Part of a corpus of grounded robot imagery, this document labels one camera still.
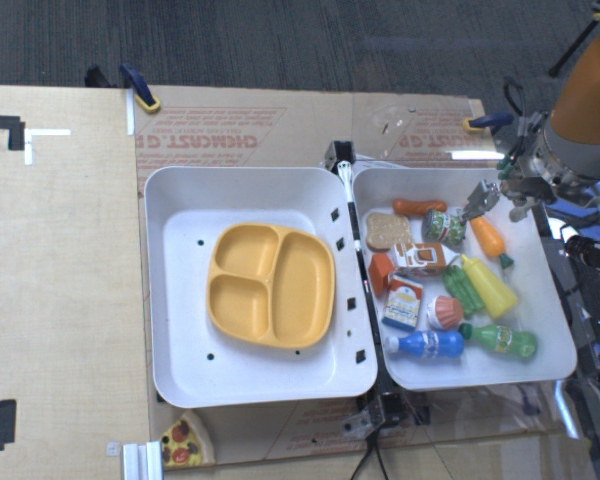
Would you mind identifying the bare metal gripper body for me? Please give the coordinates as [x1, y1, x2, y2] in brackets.
[498, 159, 561, 207]

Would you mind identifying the orange toy carrot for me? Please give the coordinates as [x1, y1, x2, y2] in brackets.
[468, 215, 516, 271]

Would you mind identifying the small green can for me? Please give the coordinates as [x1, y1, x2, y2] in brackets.
[421, 208, 468, 247]

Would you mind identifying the orange toy sausage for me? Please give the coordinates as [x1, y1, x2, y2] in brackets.
[391, 197, 449, 218]

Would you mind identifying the white and brown carton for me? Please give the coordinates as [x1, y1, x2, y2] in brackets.
[390, 241, 463, 279]

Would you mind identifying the yellow squeeze bottle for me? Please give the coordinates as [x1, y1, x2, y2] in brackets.
[460, 253, 519, 320]

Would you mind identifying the green toy asparagus bunch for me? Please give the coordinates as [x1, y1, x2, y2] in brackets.
[441, 263, 486, 318]

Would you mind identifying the toy bread slice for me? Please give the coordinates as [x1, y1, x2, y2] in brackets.
[364, 211, 415, 252]

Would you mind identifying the white plastic tray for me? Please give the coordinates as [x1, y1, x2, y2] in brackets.
[351, 167, 579, 392]
[143, 165, 380, 410]

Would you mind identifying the orange and white toy cupcake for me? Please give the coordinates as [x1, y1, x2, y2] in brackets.
[425, 294, 465, 331]

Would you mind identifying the small orange carton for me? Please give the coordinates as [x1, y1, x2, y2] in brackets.
[367, 252, 397, 298]

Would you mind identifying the blue and white packet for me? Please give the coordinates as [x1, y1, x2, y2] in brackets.
[380, 273, 425, 332]

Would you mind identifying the green plastic bottle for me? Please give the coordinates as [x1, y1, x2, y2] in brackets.
[458, 321, 539, 360]

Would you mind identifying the blue plastic bottle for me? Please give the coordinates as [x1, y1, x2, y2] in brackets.
[383, 328, 466, 361]

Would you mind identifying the brown cardboard board, red print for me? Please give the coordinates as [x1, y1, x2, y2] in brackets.
[133, 84, 567, 469]

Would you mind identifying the yellow divided plate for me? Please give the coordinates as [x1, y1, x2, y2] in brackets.
[205, 222, 337, 351]

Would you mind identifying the toy pizza slice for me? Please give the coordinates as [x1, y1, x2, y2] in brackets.
[159, 409, 217, 469]

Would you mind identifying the black cylinder on white bracket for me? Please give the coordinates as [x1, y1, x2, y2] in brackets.
[547, 215, 600, 272]

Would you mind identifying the black block with thin wires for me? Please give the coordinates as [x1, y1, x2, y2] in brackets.
[341, 391, 432, 440]
[324, 140, 357, 172]

